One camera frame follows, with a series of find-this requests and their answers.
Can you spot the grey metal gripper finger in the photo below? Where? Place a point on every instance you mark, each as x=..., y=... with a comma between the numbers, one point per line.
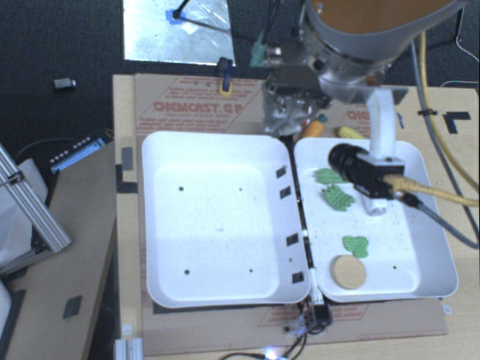
x=298, y=116
x=273, y=116

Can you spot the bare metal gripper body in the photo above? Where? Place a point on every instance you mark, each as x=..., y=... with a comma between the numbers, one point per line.
x=330, y=69

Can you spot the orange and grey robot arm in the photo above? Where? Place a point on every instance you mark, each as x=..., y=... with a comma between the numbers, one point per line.
x=375, y=9

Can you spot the orange carrot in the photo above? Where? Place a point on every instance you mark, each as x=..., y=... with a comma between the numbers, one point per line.
x=314, y=128

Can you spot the yellow corn cob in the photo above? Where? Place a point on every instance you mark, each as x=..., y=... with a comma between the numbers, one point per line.
x=348, y=132

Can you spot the green lettuce leaf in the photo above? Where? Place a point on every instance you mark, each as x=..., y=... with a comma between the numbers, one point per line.
x=327, y=176
x=357, y=246
x=337, y=198

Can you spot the brown cardboard board red print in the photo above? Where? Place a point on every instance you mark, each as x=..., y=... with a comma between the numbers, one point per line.
x=195, y=103

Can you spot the small white cylinder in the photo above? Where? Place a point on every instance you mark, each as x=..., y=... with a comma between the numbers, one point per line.
x=375, y=206

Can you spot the white plastic tray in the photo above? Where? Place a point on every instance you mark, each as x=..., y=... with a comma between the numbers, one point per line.
x=213, y=219
x=390, y=246

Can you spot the tan round biscuit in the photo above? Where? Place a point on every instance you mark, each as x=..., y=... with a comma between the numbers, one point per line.
x=348, y=272

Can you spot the black cylinder on white bracket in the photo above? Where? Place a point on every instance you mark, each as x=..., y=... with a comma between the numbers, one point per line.
x=375, y=174

